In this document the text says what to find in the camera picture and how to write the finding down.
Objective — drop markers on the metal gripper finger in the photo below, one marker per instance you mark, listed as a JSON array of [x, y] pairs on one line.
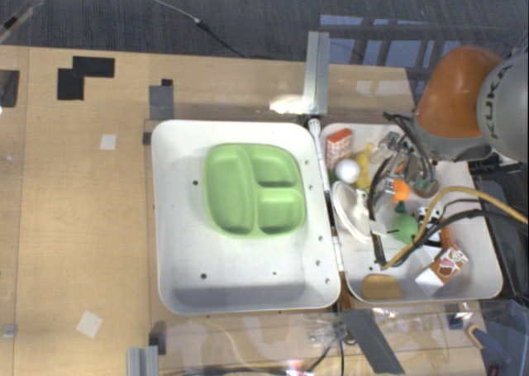
[[389, 191], [412, 169]]

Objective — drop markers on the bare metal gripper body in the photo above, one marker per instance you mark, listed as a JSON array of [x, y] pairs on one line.
[[394, 146]]

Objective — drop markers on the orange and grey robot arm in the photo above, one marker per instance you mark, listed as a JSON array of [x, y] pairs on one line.
[[454, 93]]

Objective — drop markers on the orange carrot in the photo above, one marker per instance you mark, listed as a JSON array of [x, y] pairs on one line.
[[401, 190]]

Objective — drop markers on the yellow toy figure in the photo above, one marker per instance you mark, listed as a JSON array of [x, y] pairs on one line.
[[364, 169]]

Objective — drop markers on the green pear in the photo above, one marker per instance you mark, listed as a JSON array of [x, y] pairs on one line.
[[406, 227]]

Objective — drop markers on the black and white object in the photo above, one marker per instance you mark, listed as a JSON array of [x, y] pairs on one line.
[[425, 214]]

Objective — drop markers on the white bowl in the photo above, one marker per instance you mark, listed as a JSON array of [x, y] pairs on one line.
[[349, 211]]

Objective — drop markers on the white ball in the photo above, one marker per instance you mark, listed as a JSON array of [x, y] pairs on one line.
[[347, 170]]

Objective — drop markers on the orange and white carton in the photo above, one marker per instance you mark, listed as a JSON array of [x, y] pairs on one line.
[[339, 148]]

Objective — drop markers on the small orange object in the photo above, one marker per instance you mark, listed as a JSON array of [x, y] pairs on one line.
[[445, 237]]

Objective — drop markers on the white plastic tray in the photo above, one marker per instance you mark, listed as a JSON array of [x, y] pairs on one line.
[[467, 242], [248, 275]]

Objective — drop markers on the brown and white carton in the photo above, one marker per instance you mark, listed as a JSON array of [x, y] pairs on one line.
[[448, 265]]

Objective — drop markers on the tan bread slice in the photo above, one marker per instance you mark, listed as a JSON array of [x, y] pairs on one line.
[[382, 287]]

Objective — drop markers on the green divided plate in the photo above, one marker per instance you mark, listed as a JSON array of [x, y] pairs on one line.
[[231, 188]]

